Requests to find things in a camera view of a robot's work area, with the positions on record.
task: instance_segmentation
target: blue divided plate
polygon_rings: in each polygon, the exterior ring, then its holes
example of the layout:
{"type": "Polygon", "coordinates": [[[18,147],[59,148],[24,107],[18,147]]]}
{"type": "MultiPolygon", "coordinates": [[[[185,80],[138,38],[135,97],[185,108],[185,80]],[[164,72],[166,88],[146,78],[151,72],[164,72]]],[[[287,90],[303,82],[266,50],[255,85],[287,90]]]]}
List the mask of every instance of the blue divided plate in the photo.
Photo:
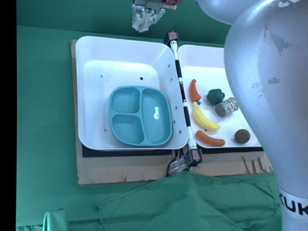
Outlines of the blue divided plate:
{"type": "Polygon", "coordinates": [[[112,134],[124,144],[158,146],[172,135],[168,99],[152,87],[123,86],[113,90],[109,119],[112,134]]]}

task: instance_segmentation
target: carrot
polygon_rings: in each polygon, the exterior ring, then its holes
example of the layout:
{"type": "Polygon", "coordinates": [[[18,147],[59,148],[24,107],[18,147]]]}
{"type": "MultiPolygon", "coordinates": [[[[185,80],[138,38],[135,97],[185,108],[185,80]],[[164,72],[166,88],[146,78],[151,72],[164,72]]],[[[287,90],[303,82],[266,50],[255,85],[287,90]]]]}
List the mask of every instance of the carrot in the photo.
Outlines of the carrot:
{"type": "Polygon", "coordinates": [[[206,135],[205,133],[203,133],[201,130],[198,130],[196,132],[196,136],[201,141],[203,141],[207,144],[213,145],[213,146],[223,146],[225,144],[225,141],[223,139],[214,139],[214,138],[206,135]]]}
{"type": "Polygon", "coordinates": [[[190,93],[192,102],[197,102],[198,104],[200,104],[201,96],[197,91],[195,79],[191,81],[191,84],[189,86],[189,93],[190,93]]]}

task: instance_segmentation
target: banana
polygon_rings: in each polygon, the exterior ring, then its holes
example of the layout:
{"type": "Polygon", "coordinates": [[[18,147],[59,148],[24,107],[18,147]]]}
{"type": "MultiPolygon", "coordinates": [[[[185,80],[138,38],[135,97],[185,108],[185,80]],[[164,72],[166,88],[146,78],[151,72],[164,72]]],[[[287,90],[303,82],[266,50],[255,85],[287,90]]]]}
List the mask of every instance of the banana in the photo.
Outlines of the banana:
{"type": "Polygon", "coordinates": [[[203,128],[207,130],[211,130],[211,131],[216,131],[217,129],[220,128],[220,126],[217,123],[205,117],[205,115],[199,109],[197,102],[193,102],[193,107],[194,108],[193,108],[192,116],[194,117],[196,122],[199,123],[200,126],[202,126],[203,128]]]}

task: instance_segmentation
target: white label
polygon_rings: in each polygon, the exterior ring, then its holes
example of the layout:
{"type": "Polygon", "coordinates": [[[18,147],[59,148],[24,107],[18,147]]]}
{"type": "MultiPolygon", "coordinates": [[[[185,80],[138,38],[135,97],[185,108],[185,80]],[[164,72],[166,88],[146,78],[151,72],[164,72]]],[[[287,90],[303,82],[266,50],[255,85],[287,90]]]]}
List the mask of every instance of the white label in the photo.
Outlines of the white label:
{"type": "Polygon", "coordinates": [[[280,206],[293,218],[308,222],[308,199],[289,194],[278,187],[280,206]]]}

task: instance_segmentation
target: cloth fold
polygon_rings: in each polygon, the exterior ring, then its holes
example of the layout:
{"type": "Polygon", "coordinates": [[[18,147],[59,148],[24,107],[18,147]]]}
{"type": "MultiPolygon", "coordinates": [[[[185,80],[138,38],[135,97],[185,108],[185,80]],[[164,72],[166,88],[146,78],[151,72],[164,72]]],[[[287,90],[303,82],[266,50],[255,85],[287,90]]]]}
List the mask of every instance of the cloth fold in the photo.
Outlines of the cloth fold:
{"type": "Polygon", "coordinates": [[[280,231],[266,182],[181,172],[97,204],[105,231],[280,231]]]}

